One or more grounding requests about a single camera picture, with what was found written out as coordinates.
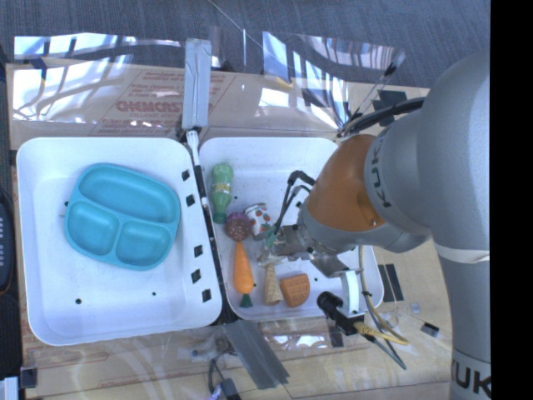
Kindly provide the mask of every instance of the gray robot arm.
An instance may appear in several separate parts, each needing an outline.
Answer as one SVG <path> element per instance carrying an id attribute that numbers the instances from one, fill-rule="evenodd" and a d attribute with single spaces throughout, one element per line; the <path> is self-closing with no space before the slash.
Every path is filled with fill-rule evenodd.
<path id="1" fill-rule="evenodd" d="M 451 306 L 454 400 L 491 398 L 490 56 L 449 68 L 419 110 L 343 141 L 273 252 L 310 252 L 328 277 L 357 245 L 394 253 L 432 238 Z"/>

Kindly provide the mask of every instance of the blue plastic plate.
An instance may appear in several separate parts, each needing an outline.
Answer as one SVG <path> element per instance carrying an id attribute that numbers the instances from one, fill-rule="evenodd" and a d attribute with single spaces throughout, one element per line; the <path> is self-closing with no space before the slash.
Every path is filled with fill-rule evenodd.
<path id="1" fill-rule="evenodd" d="M 98 163 L 77 180 L 67 204 L 69 243 L 91 258 L 148 270 L 170 252 L 180 221 L 177 194 L 129 168 Z"/>

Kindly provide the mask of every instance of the toy carrot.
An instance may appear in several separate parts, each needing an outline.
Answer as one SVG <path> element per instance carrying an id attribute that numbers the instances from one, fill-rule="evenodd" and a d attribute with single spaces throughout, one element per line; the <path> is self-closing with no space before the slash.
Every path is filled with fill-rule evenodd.
<path id="1" fill-rule="evenodd" d="M 235 261 L 233 263 L 233 285 L 243 295 L 240 305 L 243 308 L 253 305 L 250 298 L 253 284 L 252 267 L 248 261 L 247 253 L 244 250 L 244 246 L 242 246 L 242 242 L 237 242 L 235 245 Z"/>

